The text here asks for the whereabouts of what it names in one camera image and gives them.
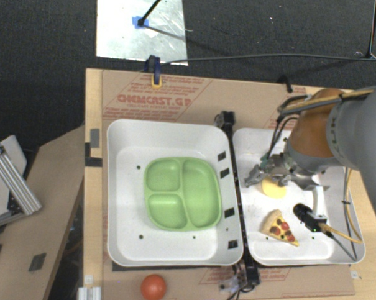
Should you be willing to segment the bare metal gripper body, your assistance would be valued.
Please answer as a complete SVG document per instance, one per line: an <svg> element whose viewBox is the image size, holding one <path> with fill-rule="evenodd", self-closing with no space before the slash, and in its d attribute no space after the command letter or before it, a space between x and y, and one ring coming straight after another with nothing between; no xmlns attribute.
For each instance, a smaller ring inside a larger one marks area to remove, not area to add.
<svg viewBox="0 0 376 300"><path fill-rule="evenodd" d="M316 187L316 182L313 180L315 173L298 166L297 162L287 153L265 154L261 158L260 167L266 177L270 177L276 184L278 176L288 174L291 175L290 182L295 183L301 189L313 189Z"/></svg>

